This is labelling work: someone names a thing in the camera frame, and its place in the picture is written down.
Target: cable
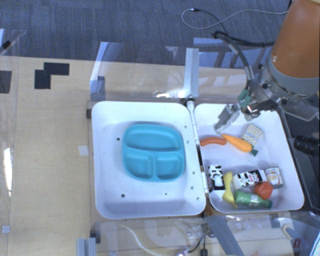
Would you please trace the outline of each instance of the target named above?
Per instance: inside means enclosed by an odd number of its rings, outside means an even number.
[[[225,35],[225,34],[220,34],[220,33],[215,33],[213,34],[214,38],[216,39],[220,39],[226,43],[228,43],[229,48],[240,57],[243,65],[244,65],[244,70],[247,76],[247,81],[246,81],[246,85],[245,85],[245,90],[248,90],[250,87],[250,84],[253,82],[254,79],[254,73],[252,68],[249,66],[248,61],[245,57],[245,55],[243,54],[243,52],[241,51],[241,49],[239,48],[239,46],[230,38],[230,36]]]
[[[241,46],[268,47],[268,46],[273,46],[275,44],[274,41],[270,41],[270,42],[251,42],[251,41],[243,40],[243,39],[236,38],[236,37],[233,37],[233,36],[229,36],[227,33],[223,33],[222,31],[216,31],[214,34],[221,34],[221,35],[224,35],[224,36],[228,36],[233,41],[235,41],[238,45],[241,45]]]
[[[136,243],[138,244],[138,246],[139,246],[141,249],[143,249],[145,252],[147,252],[147,253],[149,253],[149,254],[151,254],[151,255],[153,255],[153,256],[162,256],[162,255],[160,255],[160,254],[158,254],[158,253],[155,253],[155,252],[149,250],[148,248],[144,247],[144,246],[142,245],[142,243],[140,242],[140,240],[139,240],[138,236],[136,235],[136,233],[135,233],[131,228],[129,228],[129,227],[125,226],[125,225],[122,225],[122,224],[117,224],[117,225],[119,225],[119,226],[121,226],[121,227],[129,230],[130,233],[133,235],[133,237],[134,237]]]
[[[206,249],[206,237],[203,239],[203,248],[200,250],[200,256],[208,256],[208,250]]]
[[[194,26],[191,26],[189,25],[188,23],[186,23],[185,19],[184,19],[184,15],[186,12],[198,12],[198,11],[204,11],[204,10],[200,10],[200,9],[197,9],[197,8],[191,8],[191,9],[187,9],[187,10],[184,10],[182,15],[181,15],[181,19],[182,19],[182,22],[189,28],[191,29],[194,29],[194,30],[206,30],[206,29],[209,29],[209,28],[212,28],[222,22],[225,22],[226,20],[230,19],[231,17],[235,16],[235,15],[238,15],[240,13],[244,13],[244,12],[257,12],[257,13],[264,13],[264,14],[274,14],[274,15],[282,15],[282,14],[286,14],[288,12],[288,10],[286,11],[283,11],[283,12],[273,12],[273,11],[265,11],[265,10],[254,10],[254,9],[245,9],[245,10],[240,10],[240,11],[237,11],[233,14],[231,14],[230,16],[226,17],[225,19],[221,20],[221,21],[218,21],[217,23],[215,24],[212,24],[212,25],[209,25],[209,26],[204,26],[204,27],[194,27]]]
[[[217,24],[220,24],[220,25],[223,27],[223,30],[225,31],[225,33],[228,34],[225,26],[221,23],[221,21],[220,21],[213,13],[211,13],[211,12],[209,12],[209,11],[207,11],[207,10],[199,9],[199,8],[191,8],[191,9],[185,10],[185,11],[182,13],[182,16],[181,16],[182,21],[183,21],[183,23],[184,23],[186,26],[188,26],[189,28],[195,29],[195,30],[198,29],[198,28],[195,28],[195,27],[190,26],[189,24],[187,24],[187,23],[185,22],[185,20],[184,20],[184,14],[185,14],[186,12],[188,12],[188,11],[190,11],[190,12],[195,12],[195,13],[197,13],[197,12],[204,12],[204,13],[212,16],[213,18],[215,18],[215,19],[218,21]]]
[[[198,249],[198,247],[199,247],[202,239],[204,239],[205,236],[206,236],[206,234],[200,237],[200,239],[199,239],[199,241],[196,243],[195,247],[194,247],[193,249],[191,249],[191,250],[188,251],[188,254],[191,254],[191,253],[193,253],[196,249]]]

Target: wooden table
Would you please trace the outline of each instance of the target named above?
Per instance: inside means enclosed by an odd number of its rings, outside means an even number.
[[[52,75],[51,89],[35,89],[35,70],[43,70],[44,62],[68,63],[69,75]],[[1,212],[0,221],[8,223],[11,230],[0,236],[1,255],[6,255],[7,249],[8,256],[72,256],[76,255],[77,239],[89,237],[89,158],[79,147],[88,146],[86,109],[94,65],[94,61],[81,60],[0,58],[0,70],[12,70],[11,93],[0,94],[2,117],[16,111],[16,119],[7,120],[8,127],[15,127],[8,135],[14,140],[12,193],[11,198],[1,193],[1,203],[10,202],[10,209]],[[172,85],[168,82],[172,77],[176,77],[173,87],[183,85],[183,66],[105,62],[101,70],[113,92],[128,90],[130,84],[149,85],[144,89],[152,93],[159,85]],[[220,77],[230,83],[219,85],[214,93],[235,98],[244,87],[244,74],[239,69],[200,68],[200,91],[211,94]],[[0,185],[1,191],[5,190],[4,184]],[[196,239],[186,240],[181,235],[178,222],[174,218],[107,221],[104,228],[110,243],[106,249],[117,249],[119,256],[171,255],[183,244],[195,245]],[[155,234],[166,239],[157,242],[148,236]],[[290,241],[279,228],[243,230],[236,238],[246,255],[255,251],[259,255],[293,255]],[[207,241],[206,247],[214,255],[225,255],[215,238]]]

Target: black tape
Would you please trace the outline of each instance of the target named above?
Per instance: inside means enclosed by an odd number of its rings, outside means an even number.
[[[45,75],[69,76],[70,65],[68,63],[44,63]]]
[[[3,47],[3,49],[7,49],[10,45],[11,45],[11,42],[8,40],[8,41],[5,41],[1,46]]]
[[[86,110],[86,113],[85,113],[85,114],[86,114],[86,119],[91,119],[91,112],[92,112],[92,109],[89,109],[89,108],[88,108],[88,109]]]
[[[0,70],[0,94],[8,94],[11,88],[11,71]]]
[[[43,70],[34,71],[34,89],[51,89],[51,75]]]
[[[36,70],[34,73],[35,89],[51,89],[51,75],[69,76],[70,65],[68,63],[44,63],[44,70]]]

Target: white tray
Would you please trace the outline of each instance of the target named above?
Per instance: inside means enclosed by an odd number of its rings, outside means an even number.
[[[122,164],[122,138],[133,124],[176,129],[185,149],[185,170],[168,182],[130,177]],[[101,101],[92,109],[95,203],[107,219],[193,216],[206,205],[189,111],[177,103]]]
[[[217,136],[213,124],[219,121],[218,115],[224,107],[224,104],[200,104],[195,108],[194,114],[200,139]],[[251,122],[247,122],[244,115],[240,114],[231,126],[222,131],[222,134],[241,138],[249,123],[259,127],[264,132],[264,138],[261,138],[264,140],[264,146],[260,147],[257,156],[244,153],[230,143],[226,145],[210,144],[201,147],[203,166],[206,168],[208,165],[219,164],[222,167],[223,174],[232,171],[233,175],[256,169],[265,170],[269,167],[279,167],[284,185],[273,190],[270,198],[273,205],[268,210],[240,205],[235,209],[229,203],[215,196],[214,192],[210,194],[212,205],[219,212],[225,214],[300,209],[304,204],[304,194],[278,113],[264,111]],[[247,188],[244,191],[253,192],[254,190],[253,188]]]

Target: toy tomato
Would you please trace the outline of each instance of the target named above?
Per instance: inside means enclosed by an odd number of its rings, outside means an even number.
[[[273,190],[274,187],[268,181],[261,182],[254,187],[254,192],[264,200],[271,197]]]

